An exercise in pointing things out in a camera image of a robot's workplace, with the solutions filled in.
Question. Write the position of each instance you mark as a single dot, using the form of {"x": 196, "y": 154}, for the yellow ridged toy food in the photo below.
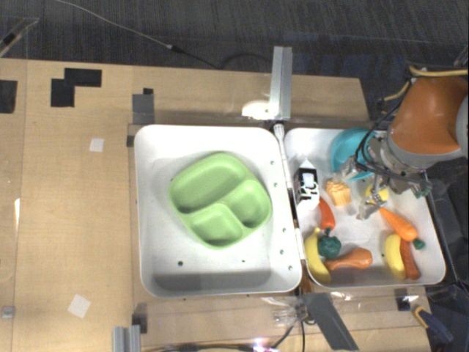
{"x": 339, "y": 193}

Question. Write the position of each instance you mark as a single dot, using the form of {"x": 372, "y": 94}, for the orange sausage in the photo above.
{"x": 410, "y": 262}

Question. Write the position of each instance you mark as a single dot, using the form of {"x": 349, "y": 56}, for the thin black and white rod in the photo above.
{"x": 284, "y": 156}

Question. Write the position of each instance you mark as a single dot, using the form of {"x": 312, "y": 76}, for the green divided plate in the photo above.
{"x": 216, "y": 200}

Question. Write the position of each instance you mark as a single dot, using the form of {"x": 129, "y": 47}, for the blue bowl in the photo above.
{"x": 342, "y": 149}

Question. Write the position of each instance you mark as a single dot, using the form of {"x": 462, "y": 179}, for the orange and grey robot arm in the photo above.
{"x": 425, "y": 116}

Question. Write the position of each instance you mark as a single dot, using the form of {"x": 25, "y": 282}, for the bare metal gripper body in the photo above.
{"x": 401, "y": 180}

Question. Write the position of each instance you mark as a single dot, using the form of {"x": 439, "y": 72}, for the orange carrot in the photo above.
{"x": 399, "y": 226}

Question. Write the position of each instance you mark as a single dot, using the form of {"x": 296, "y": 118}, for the small yellow toy food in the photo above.
{"x": 384, "y": 194}

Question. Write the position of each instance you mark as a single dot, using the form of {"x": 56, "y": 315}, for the white plastic tray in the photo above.
{"x": 205, "y": 270}
{"x": 359, "y": 229}

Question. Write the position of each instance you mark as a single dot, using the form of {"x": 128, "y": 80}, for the pale wood board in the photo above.
{"x": 205, "y": 97}

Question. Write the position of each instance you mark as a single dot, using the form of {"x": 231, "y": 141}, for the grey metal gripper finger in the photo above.
{"x": 367, "y": 210}

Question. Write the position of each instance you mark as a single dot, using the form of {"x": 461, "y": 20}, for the yellow banana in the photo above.
{"x": 395, "y": 257}
{"x": 313, "y": 259}

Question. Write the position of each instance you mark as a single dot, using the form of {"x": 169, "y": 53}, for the green broccoli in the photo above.
{"x": 329, "y": 247}

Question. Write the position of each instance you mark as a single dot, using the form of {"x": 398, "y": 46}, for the orange chicken drumstick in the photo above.
{"x": 351, "y": 259}

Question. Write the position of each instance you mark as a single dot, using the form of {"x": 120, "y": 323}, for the black and white carton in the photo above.
{"x": 306, "y": 189}

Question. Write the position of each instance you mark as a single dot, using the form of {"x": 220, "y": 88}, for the orange red toy pepper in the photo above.
{"x": 326, "y": 215}

